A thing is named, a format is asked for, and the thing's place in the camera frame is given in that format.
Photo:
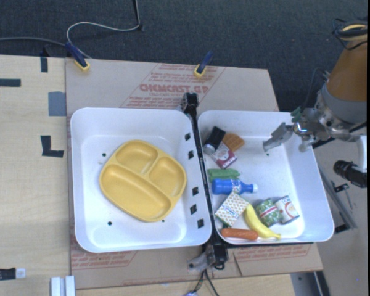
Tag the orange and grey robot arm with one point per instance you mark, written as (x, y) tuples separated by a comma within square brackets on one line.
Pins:
[(348, 76)]

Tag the red and white carton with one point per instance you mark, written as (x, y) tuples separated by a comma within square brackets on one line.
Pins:
[(223, 158)]

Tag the white and red can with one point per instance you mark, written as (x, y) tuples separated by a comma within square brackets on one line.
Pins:
[(288, 210)]

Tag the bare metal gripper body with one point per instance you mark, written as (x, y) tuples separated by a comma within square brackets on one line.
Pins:
[(323, 123)]

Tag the brown cardboard board red print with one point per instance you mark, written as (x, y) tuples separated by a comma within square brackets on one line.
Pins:
[(117, 85)]

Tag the orange sausage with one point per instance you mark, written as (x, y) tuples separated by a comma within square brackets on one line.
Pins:
[(239, 233)]

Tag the green pea pod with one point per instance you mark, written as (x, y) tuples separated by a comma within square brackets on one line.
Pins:
[(223, 174)]

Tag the thin black and white rod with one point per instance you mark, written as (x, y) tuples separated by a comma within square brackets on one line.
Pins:
[(203, 177)]

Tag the yellow patterned carton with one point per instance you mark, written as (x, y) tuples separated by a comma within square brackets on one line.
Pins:
[(231, 210)]

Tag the green can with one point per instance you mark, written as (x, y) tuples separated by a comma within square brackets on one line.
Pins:
[(267, 213)]

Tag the black cylinder on white bracket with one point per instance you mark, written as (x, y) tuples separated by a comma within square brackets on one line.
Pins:
[(351, 172)]

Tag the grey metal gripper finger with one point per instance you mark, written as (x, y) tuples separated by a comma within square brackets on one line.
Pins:
[(277, 138), (306, 145)]

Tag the yellow banana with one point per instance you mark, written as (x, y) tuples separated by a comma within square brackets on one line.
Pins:
[(257, 224)]

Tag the yellow divided plate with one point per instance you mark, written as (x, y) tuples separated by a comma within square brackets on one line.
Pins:
[(135, 183)]

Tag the white plastic tray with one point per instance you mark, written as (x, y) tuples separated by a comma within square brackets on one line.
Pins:
[(296, 177), (89, 196)]

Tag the blue bottle with white cap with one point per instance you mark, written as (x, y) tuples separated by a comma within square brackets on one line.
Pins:
[(226, 186)]

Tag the black bottle with silver cap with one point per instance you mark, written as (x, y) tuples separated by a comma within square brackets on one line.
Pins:
[(215, 136)]

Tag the orange waffle biscuit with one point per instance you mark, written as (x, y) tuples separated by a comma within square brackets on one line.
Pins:
[(233, 142)]

